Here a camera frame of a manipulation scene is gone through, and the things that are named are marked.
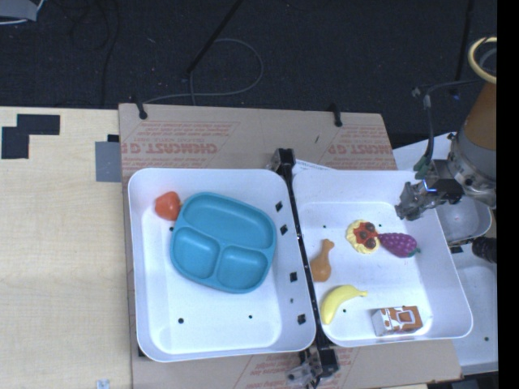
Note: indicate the orange toy chicken drumstick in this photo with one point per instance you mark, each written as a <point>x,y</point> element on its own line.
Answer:
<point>321,266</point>

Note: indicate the white plastic tray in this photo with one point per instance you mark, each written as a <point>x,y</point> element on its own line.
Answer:
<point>219,326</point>
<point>389,282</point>

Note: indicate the blue divided plate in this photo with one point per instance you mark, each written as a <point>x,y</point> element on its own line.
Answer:
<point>223,221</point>

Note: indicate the purple grapes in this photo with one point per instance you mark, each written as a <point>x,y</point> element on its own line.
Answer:
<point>399,243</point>

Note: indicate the brown and white carton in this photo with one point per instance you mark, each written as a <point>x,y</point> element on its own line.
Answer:
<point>399,320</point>

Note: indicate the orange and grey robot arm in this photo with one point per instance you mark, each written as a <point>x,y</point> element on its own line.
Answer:
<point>481,124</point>

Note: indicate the black cylinder on white bracket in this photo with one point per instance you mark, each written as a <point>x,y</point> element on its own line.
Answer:
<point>486,249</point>

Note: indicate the thin black rod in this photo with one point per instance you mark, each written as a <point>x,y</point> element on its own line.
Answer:
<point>302,237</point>

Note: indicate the yellow banana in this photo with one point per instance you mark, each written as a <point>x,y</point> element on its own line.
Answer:
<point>336,298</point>

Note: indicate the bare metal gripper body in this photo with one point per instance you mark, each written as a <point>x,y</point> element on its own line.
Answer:
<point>450,189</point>

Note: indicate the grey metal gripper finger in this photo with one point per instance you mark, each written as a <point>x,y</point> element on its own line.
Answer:
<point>425,206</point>
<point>408,199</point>

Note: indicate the brown cardboard board red print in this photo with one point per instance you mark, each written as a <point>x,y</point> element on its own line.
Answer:
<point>227,144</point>

